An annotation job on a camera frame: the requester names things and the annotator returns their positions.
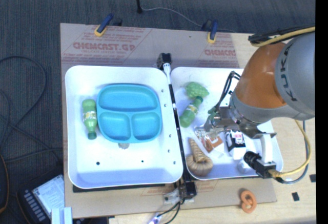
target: blue clamp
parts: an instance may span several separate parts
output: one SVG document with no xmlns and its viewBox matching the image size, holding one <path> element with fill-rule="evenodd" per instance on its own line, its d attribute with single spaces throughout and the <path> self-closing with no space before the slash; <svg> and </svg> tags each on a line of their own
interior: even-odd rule
<svg viewBox="0 0 328 224">
<path fill-rule="evenodd" d="M 106 26 L 113 19 L 113 17 L 114 17 L 114 14 L 112 14 L 112 13 L 107 15 L 107 17 L 103 20 L 103 22 L 100 25 L 98 25 L 97 28 L 94 30 L 94 34 L 101 37 L 107 30 Z"/>
<path fill-rule="evenodd" d="M 216 35 L 216 32 L 217 32 L 217 25 L 218 25 L 217 20 L 213 20 L 211 31 L 207 35 L 207 41 L 210 44 L 215 43 L 215 40 L 216 40 L 215 35 Z"/>
</svg>

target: blue divided plate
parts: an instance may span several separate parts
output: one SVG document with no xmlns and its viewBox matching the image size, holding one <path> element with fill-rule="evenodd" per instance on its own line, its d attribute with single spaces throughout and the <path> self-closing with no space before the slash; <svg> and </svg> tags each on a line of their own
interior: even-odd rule
<svg viewBox="0 0 328 224">
<path fill-rule="evenodd" d="M 137 143 L 155 139 L 162 129 L 157 94 L 138 84 L 105 86 L 97 97 L 98 125 L 113 142 Z"/>
</svg>

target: dark background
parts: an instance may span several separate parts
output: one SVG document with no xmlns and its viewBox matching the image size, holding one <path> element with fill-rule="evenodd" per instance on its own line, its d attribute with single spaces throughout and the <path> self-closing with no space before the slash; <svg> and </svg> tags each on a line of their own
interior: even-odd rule
<svg viewBox="0 0 328 224">
<path fill-rule="evenodd" d="M 137 13 L 136 0 L 0 0 L 0 154 L 7 161 L 10 202 L 0 223 L 23 221 L 15 200 L 19 186 L 56 164 L 49 152 L 10 161 L 45 149 L 11 124 L 41 140 L 50 148 L 62 147 L 60 76 L 60 23 L 99 24 L 114 13 L 114 22 L 127 27 L 200 31 L 208 19 L 217 19 L 221 31 L 259 33 L 292 26 L 315 24 L 316 0 L 140 0 L 143 8 L 169 10 Z M 30 112 L 21 117 L 45 90 Z M 62 158 L 62 152 L 54 152 Z"/>
</svg>

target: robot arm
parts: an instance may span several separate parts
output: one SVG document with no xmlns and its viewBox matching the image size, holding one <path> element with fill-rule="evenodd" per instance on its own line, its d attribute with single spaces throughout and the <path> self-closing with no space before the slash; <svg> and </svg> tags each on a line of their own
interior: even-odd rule
<svg viewBox="0 0 328 224">
<path fill-rule="evenodd" d="M 234 129 L 251 139 L 259 138 L 264 154 L 268 136 L 275 133 L 261 132 L 259 124 L 274 117 L 315 117 L 315 32 L 299 35 L 287 44 L 259 47 L 237 79 L 229 106 L 220 107 L 220 102 L 214 106 L 204 129 Z M 271 177 L 268 170 L 275 169 L 267 163 L 270 159 L 253 152 L 247 152 L 244 160 L 263 178 Z"/>
</svg>

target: orange ring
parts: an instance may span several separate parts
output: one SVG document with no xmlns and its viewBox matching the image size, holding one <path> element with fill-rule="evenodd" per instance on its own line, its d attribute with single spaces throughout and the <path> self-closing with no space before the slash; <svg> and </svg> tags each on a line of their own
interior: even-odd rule
<svg viewBox="0 0 328 224">
<path fill-rule="evenodd" d="M 244 190 L 240 195 L 240 199 L 242 201 L 241 208 L 246 213 L 252 213 L 255 210 L 257 201 L 255 195 L 251 191 Z"/>
</svg>

